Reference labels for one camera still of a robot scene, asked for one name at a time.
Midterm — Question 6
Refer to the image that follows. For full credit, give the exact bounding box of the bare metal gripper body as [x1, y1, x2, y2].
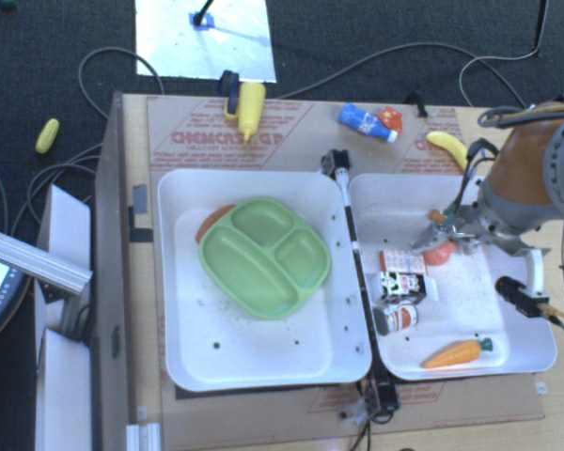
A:
[444, 203, 524, 256]

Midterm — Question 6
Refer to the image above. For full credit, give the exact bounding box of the pink toy food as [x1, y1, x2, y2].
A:
[420, 239, 458, 268]

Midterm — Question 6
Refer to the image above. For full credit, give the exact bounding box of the red and white carton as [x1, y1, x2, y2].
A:
[378, 248, 428, 276]

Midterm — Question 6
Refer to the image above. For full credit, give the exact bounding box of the black and white cow carton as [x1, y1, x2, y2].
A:
[378, 271, 440, 306]

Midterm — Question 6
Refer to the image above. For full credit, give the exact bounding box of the white plastic tray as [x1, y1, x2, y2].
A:
[156, 167, 374, 393]
[347, 172, 558, 382]

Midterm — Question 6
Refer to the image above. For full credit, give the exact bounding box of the thin black and white rod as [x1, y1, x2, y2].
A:
[334, 166, 392, 394]

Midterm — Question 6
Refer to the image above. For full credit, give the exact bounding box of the red and white can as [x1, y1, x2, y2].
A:
[371, 299, 420, 337]

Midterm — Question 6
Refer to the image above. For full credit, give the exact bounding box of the yellow banana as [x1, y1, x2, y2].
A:
[424, 130, 470, 173]

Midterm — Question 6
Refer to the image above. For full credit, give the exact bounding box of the orange carrot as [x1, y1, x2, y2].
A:
[421, 337, 494, 370]

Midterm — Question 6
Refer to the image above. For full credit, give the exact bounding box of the red packet with yellow stars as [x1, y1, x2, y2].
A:
[374, 105, 404, 134]

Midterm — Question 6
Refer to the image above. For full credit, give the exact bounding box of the blue bottle with white cap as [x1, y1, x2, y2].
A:
[337, 102, 400, 145]

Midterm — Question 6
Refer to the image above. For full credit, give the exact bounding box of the green divided plate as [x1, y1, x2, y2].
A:
[197, 195, 333, 321]

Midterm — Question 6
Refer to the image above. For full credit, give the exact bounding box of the brown cardboard board, red print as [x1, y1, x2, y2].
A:
[145, 93, 546, 435]

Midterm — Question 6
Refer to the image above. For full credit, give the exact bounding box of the orange sausage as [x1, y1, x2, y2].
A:
[195, 204, 237, 245]

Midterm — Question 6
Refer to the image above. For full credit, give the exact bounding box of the yellow mustard bottle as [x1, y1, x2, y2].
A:
[236, 81, 268, 143]

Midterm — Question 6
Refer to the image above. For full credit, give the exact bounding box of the yellow oval toy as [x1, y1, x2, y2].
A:
[34, 117, 61, 155]

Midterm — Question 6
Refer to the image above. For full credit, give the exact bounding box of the black cylinder on white bracket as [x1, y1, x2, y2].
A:
[493, 246, 554, 319]

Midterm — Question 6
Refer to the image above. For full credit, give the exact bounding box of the black block with thin wires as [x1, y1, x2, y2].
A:
[321, 148, 353, 179]
[355, 377, 401, 423]

